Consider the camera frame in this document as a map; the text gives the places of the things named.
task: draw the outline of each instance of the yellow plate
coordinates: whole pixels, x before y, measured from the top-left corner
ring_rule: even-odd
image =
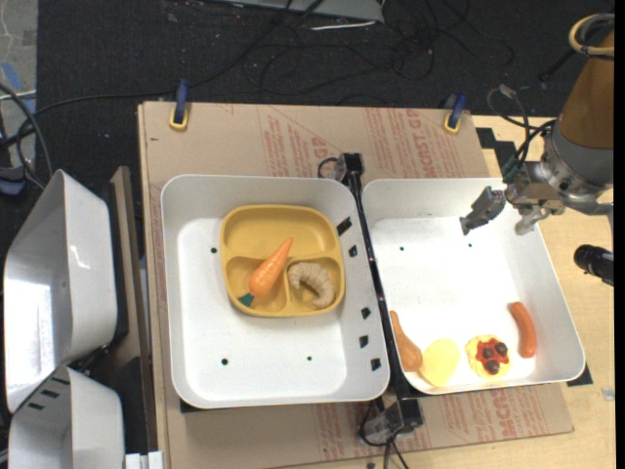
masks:
[[[249,307],[239,297],[249,292],[252,273],[287,237],[293,237],[289,258],[271,291],[254,297]],[[257,317],[284,318],[321,315],[335,309],[345,295],[345,268],[334,225],[317,210],[295,205],[249,205],[235,208],[220,230],[222,270],[232,304]],[[320,264],[334,287],[335,299],[317,309],[317,294],[302,283],[292,288],[287,270],[299,262]]]

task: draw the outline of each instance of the white plastic tray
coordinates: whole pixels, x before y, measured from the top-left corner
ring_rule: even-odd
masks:
[[[510,205],[488,225],[463,235],[459,218],[486,186],[500,179],[380,180],[362,193],[363,208],[389,310],[421,350],[453,339],[461,353],[455,374],[434,387],[404,373],[427,394],[522,386],[576,378],[584,352],[540,230],[517,236]],[[522,301],[533,316],[537,352],[518,353],[520,334],[508,304]],[[512,366],[498,380],[470,368],[465,344],[494,334],[508,345]]]
[[[9,431],[9,469],[111,469],[124,460],[117,394],[60,366],[16,412]]]
[[[113,338],[117,299],[108,208],[55,172],[14,239],[4,269],[9,410],[57,366]]]
[[[234,208],[315,208],[338,226],[346,295],[314,317],[266,319],[229,301],[219,253]],[[161,195],[172,374],[198,408],[365,401],[390,378],[386,344],[355,201],[329,180],[184,175]],[[355,247],[357,255],[350,255]]]

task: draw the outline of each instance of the toy waffle with berries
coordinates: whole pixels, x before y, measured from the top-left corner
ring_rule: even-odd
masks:
[[[465,346],[471,369],[480,377],[497,379],[510,369],[508,346],[495,335],[478,335]]]

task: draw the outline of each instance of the cardboard sheet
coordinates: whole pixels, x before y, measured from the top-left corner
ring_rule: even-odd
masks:
[[[192,105],[185,132],[171,103],[139,109],[152,356],[159,447],[171,468],[270,468],[381,453],[357,436],[363,404],[245,407],[183,413],[171,380],[160,192],[181,174],[314,177],[318,164],[360,152],[364,181],[487,177],[471,116],[457,135],[437,109]],[[570,432],[559,384],[427,397],[425,426],[398,439],[409,452]]]

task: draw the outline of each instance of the blue clamp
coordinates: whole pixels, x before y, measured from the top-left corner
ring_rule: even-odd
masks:
[[[456,96],[451,111],[446,115],[442,128],[449,134],[457,134],[460,130],[460,116],[465,108],[467,95],[460,91]]]
[[[17,196],[25,187],[23,167],[0,167],[0,194]]]
[[[174,130],[183,131],[187,128],[187,93],[188,80],[181,78],[178,89],[176,90],[176,107],[172,109],[169,116],[169,126]]]

